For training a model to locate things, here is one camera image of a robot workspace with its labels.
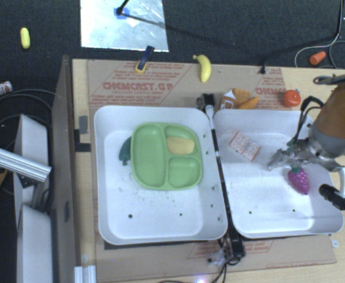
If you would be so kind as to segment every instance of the blue tape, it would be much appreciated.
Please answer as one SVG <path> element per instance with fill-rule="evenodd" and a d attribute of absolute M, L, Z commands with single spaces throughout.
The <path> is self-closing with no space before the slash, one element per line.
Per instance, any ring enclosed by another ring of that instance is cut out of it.
<path fill-rule="evenodd" d="M 114 8 L 114 9 L 113 9 L 113 13 L 114 13 L 114 15 L 116 16 L 117 19 L 119 19 L 119 20 L 124 20 L 124 19 L 126 19 L 125 16 L 117 15 L 117 14 L 116 14 L 116 11 L 117 11 L 117 8 Z M 125 14 L 125 15 L 130 15 L 130 11 L 129 11 L 127 8 L 124 8 L 122 13 Z"/>

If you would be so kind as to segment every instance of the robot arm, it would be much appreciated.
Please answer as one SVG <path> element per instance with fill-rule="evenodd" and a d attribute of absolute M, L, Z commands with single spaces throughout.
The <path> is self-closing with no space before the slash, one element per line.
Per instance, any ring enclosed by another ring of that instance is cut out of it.
<path fill-rule="evenodd" d="M 297 134 L 287 143 L 286 150 L 279 149 L 276 152 L 268 168 L 273 169 L 286 164 L 300 166 L 305 163 L 318 163 L 328 171 L 339 171 L 341 190 L 323 185 L 320 193 L 337 208 L 345 209 L 345 168 L 335 161 L 335 158 L 345 155 L 345 75 L 317 77 L 314 83 L 337 84 L 337 87 L 325 104 L 314 97 L 303 101 Z M 299 139 L 300 129 L 311 108 L 305 110 L 311 102 L 317 103 L 321 111 L 310 126 L 308 138 Z"/>

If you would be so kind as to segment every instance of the silver sheet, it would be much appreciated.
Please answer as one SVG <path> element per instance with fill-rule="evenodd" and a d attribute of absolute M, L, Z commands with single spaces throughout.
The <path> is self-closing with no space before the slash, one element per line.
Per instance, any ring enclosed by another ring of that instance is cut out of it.
<path fill-rule="evenodd" d="M 168 52 L 162 0 L 130 0 L 124 13 L 116 9 L 124 0 L 81 0 L 81 45 L 91 48 Z"/>

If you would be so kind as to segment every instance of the small can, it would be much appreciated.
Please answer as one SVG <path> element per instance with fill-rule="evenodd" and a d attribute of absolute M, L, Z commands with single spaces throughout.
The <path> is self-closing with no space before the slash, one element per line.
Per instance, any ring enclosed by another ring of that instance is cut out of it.
<path fill-rule="evenodd" d="M 10 81 L 0 83 L 0 96 L 12 92 L 12 84 Z"/>

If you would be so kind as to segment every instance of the red object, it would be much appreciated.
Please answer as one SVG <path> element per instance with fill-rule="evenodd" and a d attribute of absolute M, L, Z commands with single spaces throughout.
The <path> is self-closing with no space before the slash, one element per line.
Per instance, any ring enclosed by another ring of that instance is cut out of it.
<path fill-rule="evenodd" d="M 322 62 L 322 60 L 324 60 L 324 58 L 327 56 L 325 51 L 319 51 L 316 54 L 313 54 L 308 61 L 310 62 L 310 64 L 312 66 L 316 66 L 318 65 L 320 62 Z"/>
<path fill-rule="evenodd" d="M 295 107 L 301 103 L 301 96 L 298 91 L 287 90 L 284 93 L 284 104 L 286 107 Z"/>

